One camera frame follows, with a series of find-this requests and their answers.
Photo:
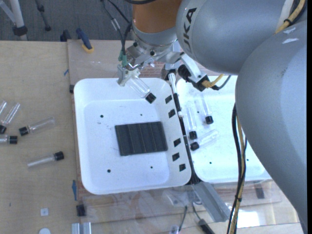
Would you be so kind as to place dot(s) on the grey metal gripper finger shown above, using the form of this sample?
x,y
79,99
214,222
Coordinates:
x,y
133,74
123,75

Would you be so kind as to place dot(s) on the white plastic tray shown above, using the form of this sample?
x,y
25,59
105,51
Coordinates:
x,y
219,160
97,142

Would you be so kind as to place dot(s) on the thin black and white rod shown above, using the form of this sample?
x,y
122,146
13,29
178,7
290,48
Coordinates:
x,y
179,106

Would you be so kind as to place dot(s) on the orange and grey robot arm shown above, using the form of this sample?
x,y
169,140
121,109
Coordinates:
x,y
219,33

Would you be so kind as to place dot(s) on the white stand leg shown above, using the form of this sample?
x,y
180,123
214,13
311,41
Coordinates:
x,y
17,13

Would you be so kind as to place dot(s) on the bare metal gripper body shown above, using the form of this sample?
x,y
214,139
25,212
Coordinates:
x,y
146,51

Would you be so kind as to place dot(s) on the black tripod leg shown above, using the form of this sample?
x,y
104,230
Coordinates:
x,y
40,6

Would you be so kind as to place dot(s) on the black cylinder on white bracket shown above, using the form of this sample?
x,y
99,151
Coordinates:
x,y
185,73

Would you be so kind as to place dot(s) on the clear vial with black cap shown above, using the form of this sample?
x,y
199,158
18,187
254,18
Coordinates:
x,y
140,88
12,140
2,107
193,135
59,156
194,146
11,113
24,131
209,120

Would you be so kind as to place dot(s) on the black ribbed rectangular holder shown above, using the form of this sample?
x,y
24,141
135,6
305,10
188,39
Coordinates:
x,y
141,139

